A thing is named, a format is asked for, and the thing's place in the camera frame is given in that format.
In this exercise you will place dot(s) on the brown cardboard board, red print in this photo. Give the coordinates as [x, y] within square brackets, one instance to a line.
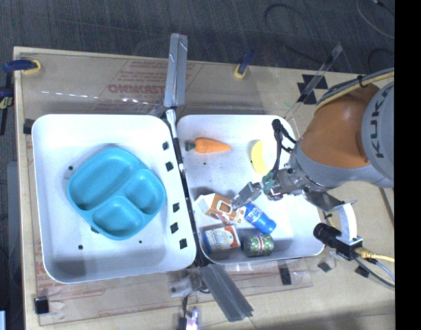
[93, 81]

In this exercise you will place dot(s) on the orange and white carton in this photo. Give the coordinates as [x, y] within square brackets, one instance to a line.
[219, 209]

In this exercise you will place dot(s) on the blue divided plate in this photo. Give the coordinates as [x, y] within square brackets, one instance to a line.
[114, 191]

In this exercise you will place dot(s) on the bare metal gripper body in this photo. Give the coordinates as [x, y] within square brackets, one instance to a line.
[286, 183]

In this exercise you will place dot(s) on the orange carrot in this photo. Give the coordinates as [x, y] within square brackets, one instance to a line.
[208, 145]

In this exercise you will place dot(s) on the white plastic tray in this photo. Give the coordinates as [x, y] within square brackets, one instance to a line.
[59, 253]
[227, 170]

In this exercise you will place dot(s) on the blue bottle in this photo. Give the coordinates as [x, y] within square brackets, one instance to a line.
[260, 218]

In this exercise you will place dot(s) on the green can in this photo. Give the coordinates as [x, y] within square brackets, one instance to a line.
[257, 245]

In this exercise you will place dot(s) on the black cylinder on white bracket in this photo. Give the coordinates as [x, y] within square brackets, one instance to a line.
[337, 239]

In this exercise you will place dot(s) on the white and orange packet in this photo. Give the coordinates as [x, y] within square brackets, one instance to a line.
[221, 239]

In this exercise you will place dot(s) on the yellow banana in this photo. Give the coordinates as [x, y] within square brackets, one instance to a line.
[258, 158]

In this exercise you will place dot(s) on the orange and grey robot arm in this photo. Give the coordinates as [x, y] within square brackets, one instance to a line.
[337, 132]

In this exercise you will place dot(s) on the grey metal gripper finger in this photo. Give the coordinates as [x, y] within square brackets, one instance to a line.
[247, 195]

